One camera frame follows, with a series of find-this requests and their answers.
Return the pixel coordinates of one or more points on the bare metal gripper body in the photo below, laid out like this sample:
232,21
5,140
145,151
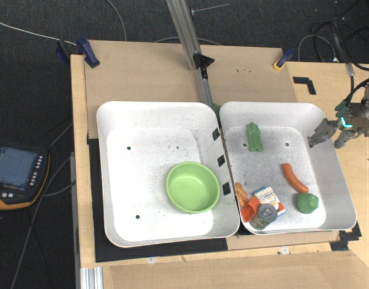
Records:
361,117

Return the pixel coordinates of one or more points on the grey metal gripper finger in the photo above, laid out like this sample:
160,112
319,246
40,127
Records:
322,131
343,138

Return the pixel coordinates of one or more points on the orange sausage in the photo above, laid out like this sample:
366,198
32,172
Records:
293,178

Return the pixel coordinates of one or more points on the white plastic tray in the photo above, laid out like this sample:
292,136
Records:
142,167
271,167

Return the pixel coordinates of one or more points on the green bean bundle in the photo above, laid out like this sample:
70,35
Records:
254,137

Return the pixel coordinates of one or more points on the green pepper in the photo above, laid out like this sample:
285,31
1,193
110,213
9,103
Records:
307,203

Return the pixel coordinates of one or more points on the white and blue carton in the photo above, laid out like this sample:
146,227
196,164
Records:
270,196

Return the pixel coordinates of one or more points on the small can with grey lid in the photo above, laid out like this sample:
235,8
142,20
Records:
265,215

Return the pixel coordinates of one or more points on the orange bread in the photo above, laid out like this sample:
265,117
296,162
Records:
241,193

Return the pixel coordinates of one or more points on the orange packet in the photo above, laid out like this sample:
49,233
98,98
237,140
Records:
249,211

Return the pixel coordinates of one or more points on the green bowl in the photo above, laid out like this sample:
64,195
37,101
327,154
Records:
192,188

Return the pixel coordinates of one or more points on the brown flat board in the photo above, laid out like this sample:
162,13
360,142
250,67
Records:
148,77

